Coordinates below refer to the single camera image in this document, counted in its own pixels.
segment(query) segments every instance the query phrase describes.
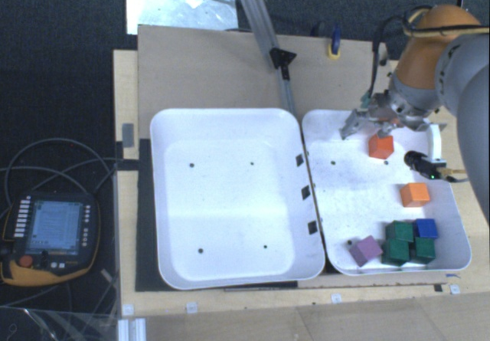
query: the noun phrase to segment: black clamp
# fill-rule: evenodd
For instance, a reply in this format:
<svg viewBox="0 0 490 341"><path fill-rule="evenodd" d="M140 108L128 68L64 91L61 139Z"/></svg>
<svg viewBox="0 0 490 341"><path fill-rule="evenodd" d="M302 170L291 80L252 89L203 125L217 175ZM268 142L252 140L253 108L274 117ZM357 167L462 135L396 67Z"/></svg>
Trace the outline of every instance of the black clamp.
<svg viewBox="0 0 490 341"><path fill-rule="evenodd" d="M281 67L281 73L284 80L290 80L288 66L296 57L294 52L288 52L274 47L269 52L270 58L273 60L274 68Z"/></svg>

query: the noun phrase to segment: purple block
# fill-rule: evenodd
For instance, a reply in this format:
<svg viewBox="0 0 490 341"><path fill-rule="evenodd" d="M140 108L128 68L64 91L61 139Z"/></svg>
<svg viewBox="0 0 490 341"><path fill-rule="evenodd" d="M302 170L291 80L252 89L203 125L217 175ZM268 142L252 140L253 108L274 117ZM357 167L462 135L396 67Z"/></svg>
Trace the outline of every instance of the purple block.
<svg viewBox="0 0 490 341"><path fill-rule="evenodd" d="M349 252L359 267L364 266L371 259L383 254L380 245L370 235L354 244L349 249Z"/></svg>

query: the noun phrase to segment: emergency stop button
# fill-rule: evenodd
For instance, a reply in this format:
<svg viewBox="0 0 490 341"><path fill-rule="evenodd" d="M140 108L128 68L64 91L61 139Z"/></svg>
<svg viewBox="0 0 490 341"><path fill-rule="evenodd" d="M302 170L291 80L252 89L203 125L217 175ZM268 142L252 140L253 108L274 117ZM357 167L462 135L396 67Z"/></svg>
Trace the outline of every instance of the emergency stop button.
<svg viewBox="0 0 490 341"><path fill-rule="evenodd" d="M18 264L21 267L31 267L34 260L31 255L22 255L21 259L18 260Z"/></svg>

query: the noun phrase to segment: cube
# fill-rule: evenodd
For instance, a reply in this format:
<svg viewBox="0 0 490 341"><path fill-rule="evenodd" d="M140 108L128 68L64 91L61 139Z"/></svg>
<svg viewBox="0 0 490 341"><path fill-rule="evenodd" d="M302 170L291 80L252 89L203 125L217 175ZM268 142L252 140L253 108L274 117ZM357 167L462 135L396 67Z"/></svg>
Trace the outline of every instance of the cube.
<svg viewBox="0 0 490 341"><path fill-rule="evenodd" d="M434 239L415 238L410 249L410 261L418 264L428 264L436 259L436 246Z"/></svg>
<svg viewBox="0 0 490 341"><path fill-rule="evenodd" d="M433 218L418 218L413 222L413 235L418 238L437 239L436 221Z"/></svg>
<svg viewBox="0 0 490 341"><path fill-rule="evenodd" d="M386 232L386 239L401 240L408 243L413 242L413 226L409 222L393 221L384 230Z"/></svg>
<svg viewBox="0 0 490 341"><path fill-rule="evenodd" d="M380 138L377 134L374 134L368 143L369 156L375 159L387 159L394 152L393 148L393 136L385 136Z"/></svg>
<svg viewBox="0 0 490 341"><path fill-rule="evenodd" d="M383 264L401 266L410 260L410 249L408 241L388 239L383 243Z"/></svg>
<svg viewBox="0 0 490 341"><path fill-rule="evenodd" d="M419 208L430 201L425 183L408 183L400 190L400 195L405 208Z"/></svg>
<svg viewBox="0 0 490 341"><path fill-rule="evenodd" d="M364 266L371 259L383 254L380 245L370 235L354 244L349 249L349 252L359 267Z"/></svg>

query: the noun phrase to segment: red-orange cube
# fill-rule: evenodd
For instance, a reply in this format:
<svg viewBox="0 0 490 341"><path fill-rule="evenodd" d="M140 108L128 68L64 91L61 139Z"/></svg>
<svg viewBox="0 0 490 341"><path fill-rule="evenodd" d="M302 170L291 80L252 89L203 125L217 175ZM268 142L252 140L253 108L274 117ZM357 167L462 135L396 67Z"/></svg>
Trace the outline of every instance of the red-orange cube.
<svg viewBox="0 0 490 341"><path fill-rule="evenodd" d="M400 194L405 208L418 208L430 201L425 183L408 183L400 190Z"/></svg>
<svg viewBox="0 0 490 341"><path fill-rule="evenodd" d="M377 134L374 134L369 139L369 156L375 159L385 160L391 156L394 152L393 148L393 136L385 136L380 138Z"/></svg>

